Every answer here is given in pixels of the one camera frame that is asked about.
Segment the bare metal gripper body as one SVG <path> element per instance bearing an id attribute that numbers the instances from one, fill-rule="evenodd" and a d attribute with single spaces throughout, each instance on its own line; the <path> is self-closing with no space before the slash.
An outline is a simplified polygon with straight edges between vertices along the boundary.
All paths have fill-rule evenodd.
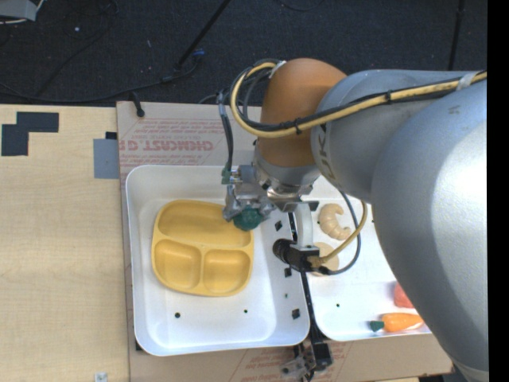
<path id="1" fill-rule="evenodd" d="M 225 201 L 241 201 L 243 212 L 248 208 L 256 211 L 256 204 L 264 201 L 281 212 L 292 212 L 311 193 L 313 184 L 313 166 L 241 165 L 230 176 Z"/>

